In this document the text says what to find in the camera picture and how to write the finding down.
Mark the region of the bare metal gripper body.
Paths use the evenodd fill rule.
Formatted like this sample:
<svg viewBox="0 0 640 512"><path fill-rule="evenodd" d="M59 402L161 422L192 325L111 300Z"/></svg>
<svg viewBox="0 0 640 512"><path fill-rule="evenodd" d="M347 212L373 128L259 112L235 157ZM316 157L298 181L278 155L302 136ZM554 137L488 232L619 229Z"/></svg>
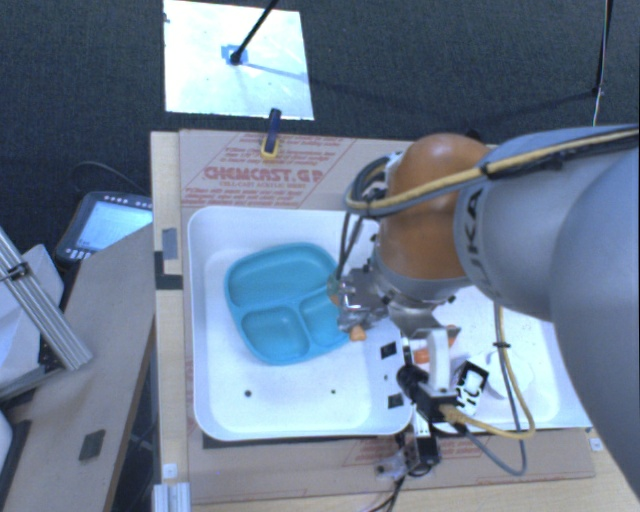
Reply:
<svg viewBox="0 0 640 512"><path fill-rule="evenodd" d="M410 278L384 266L353 269L344 281L356 288L356 308L371 310L371 328L389 319L409 339L424 338L438 328L434 310L453 296L451 279ZM345 332L352 341L363 341L368 330Z"/></svg>

